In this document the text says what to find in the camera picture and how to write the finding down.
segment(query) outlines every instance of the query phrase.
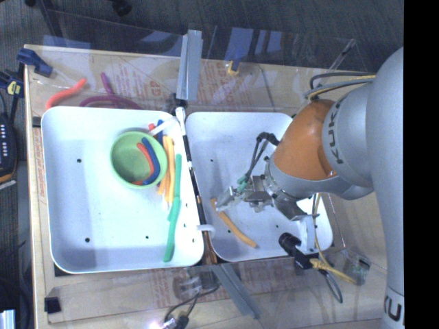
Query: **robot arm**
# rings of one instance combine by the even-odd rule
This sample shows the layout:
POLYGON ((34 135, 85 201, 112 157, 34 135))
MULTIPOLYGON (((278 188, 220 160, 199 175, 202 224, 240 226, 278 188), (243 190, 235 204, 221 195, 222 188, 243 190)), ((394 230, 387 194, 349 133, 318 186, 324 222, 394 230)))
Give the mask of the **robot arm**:
POLYGON ((275 206, 288 219, 307 216, 296 202, 314 193, 357 199, 375 191, 388 258, 383 329, 405 326, 403 257, 403 48, 373 82, 333 102, 312 101, 284 133, 265 172, 243 191, 230 188, 217 209, 242 199, 275 206))

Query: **green bowl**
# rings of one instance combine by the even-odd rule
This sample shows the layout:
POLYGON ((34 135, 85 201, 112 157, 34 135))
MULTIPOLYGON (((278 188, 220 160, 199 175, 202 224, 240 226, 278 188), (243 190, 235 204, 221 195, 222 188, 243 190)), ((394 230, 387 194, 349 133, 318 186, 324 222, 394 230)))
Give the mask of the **green bowl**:
POLYGON ((156 186, 165 176, 167 169, 167 157, 163 146, 153 136, 142 132, 126 132, 120 135, 111 147, 110 159, 117 179, 130 188, 142 189, 156 186), (150 175, 148 161, 136 146, 137 143, 141 143, 142 138, 150 142, 160 165, 158 177, 148 185, 132 183, 144 180, 150 175))

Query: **yellow stick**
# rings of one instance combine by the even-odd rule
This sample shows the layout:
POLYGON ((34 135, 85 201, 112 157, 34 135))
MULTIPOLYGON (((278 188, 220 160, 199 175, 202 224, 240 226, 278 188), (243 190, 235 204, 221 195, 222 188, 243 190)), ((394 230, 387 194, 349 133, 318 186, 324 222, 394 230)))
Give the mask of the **yellow stick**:
POLYGON ((174 200, 174 184, 176 179, 176 163, 174 158, 174 142, 170 136, 164 136, 164 141, 167 141, 167 161, 169 167, 169 181, 166 189, 165 200, 172 202, 174 200))
MULTIPOLYGON (((215 198, 211 199, 211 205, 213 207, 213 209, 216 211, 216 207, 215 207, 215 198)), ((243 241, 244 243, 246 243, 247 245, 251 246, 251 247, 256 247, 256 243, 250 239, 248 236, 242 234, 241 230, 239 230, 237 228, 237 226, 230 220, 230 218, 227 217, 226 213, 224 213, 223 211, 218 213, 218 217, 221 218, 221 220, 228 226, 228 228, 230 229, 230 231, 236 235, 236 237, 243 241)))
MULTIPOLYGON (((168 148, 167 148, 167 141, 164 140, 164 139, 163 139, 163 149, 165 150, 166 157, 167 157, 167 151, 168 151, 168 148)), ((169 164, 168 164, 167 167, 166 167, 166 173, 165 173, 165 175, 163 176, 163 179, 161 180, 161 182, 160 182, 160 186, 158 187, 158 190, 157 190, 157 193, 158 193, 159 195, 162 195, 162 194, 165 192, 165 188, 166 188, 166 186, 167 186, 167 184, 168 184, 168 179, 169 179, 169 164)))

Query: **red cable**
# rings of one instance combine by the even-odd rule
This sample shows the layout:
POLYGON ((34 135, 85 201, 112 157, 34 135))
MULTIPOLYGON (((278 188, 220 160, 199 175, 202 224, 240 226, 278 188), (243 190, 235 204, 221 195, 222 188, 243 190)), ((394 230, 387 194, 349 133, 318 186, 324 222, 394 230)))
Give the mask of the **red cable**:
POLYGON ((59 91, 55 95, 52 95, 49 98, 49 100, 47 100, 46 102, 46 110, 53 107, 57 102, 64 99, 65 97, 69 97, 71 95, 76 94, 79 90, 81 90, 81 88, 85 85, 85 83, 86 83, 86 79, 81 78, 80 81, 76 83, 74 86, 72 86, 71 88, 59 91))
MULTIPOLYGON (((148 164, 150 166, 150 175, 149 176, 151 176, 154 172, 154 164, 152 163, 150 153, 148 152, 148 150, 146 149, 144 144, 137 143, 136 146, 137 146, 137 149, 139 149, 141 151, 141 153, 146 157, 146 160, 148 161, 148 164)), ((132 182, 132 183, 136 184, 136 185, 142 185, 142 181, 136 181, 136 182, 132 182)))

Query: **orange tube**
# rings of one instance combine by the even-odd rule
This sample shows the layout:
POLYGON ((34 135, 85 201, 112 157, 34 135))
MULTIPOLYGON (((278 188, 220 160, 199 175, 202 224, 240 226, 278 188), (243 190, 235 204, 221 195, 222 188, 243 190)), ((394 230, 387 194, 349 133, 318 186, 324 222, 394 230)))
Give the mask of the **orange tube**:
MULTIPOLYGON (((165 140, 165 136, 163 136, 163 149, 165 149, 166 157, 168 157, 167 140, 165 140)), ((159 195, 165 194, 166 196, 166 189, 169 189, 168 185, 169 185, 169 164, 167 165, 165 176, 160 182, 157 193, 159 195)))
MULTIPOLYGON (((211 205, 214 211, 216 211, 215 201, 216 201, 215 198, 211 199, 211 205)), ((218 217, 226 224, 226 226, 228 226, 230 231, 243 243, 246 243, 251 247, 257 246, 257 244, 252 239, 244 235, 242 231, 237 228, 237 226, 231 221, 230 218, 228 218, 228 216, 226 215, 226 213, 224 213, 224 211, 218 212, 218 217)))
POLYGON ((72 96, 72 95, 76 94, 79 90, 81 90, 81 88, 85 85, 85 83, 86 83, 86 79, 85 78, 81 78, 79 80, 79 82, 76 83, 71 88, 59 91, 55 95, 52 95, 49 98, 49 100, 47 100, 47 102, 46 102, 46 110, 48 110, 51 107, 55 106, 55 104, 57 102, 61 101, 65 97, 69 97, 69 96, 72 96))
POLYGON ((174 200, 174 184, 176 179, 176 165, 174 158, 174 142, 170 136, 164 136, 163 141, 167 141, 167 161, 169 167, 169 181, 168 181, 168 189, 165 194, 165 200, 168 202, 173 202, 174 200))

